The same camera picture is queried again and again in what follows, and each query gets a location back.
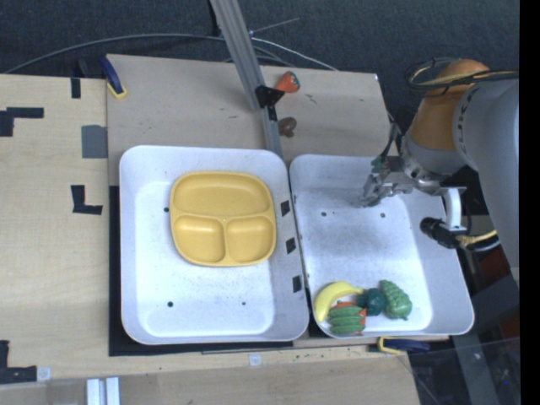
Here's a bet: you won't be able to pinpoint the black cylinder on white bracket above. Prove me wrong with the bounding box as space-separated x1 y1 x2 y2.
419 186 468 250

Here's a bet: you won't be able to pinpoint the pale wood board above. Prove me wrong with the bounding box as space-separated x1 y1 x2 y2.
105 53 451 346

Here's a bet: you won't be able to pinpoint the dark green broccoli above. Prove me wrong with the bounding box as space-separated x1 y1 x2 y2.
357 288 387 316

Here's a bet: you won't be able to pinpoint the yellow divided plate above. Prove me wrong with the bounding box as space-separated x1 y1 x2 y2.
169 170 278 268

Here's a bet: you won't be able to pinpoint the green grapes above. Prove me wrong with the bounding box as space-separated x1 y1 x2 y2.
378 279 413 321

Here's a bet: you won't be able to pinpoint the white plastic tray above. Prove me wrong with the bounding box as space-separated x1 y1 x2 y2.
289 154 476 339
119 144 311 346

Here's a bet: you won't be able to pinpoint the yellow banana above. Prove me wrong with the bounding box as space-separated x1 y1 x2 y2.
313 280 365 324

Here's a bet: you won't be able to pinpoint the green pea pods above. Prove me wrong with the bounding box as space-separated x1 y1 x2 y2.
327 305 365 336

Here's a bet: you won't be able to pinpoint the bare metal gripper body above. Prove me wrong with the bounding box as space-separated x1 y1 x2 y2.
364 156 449 197

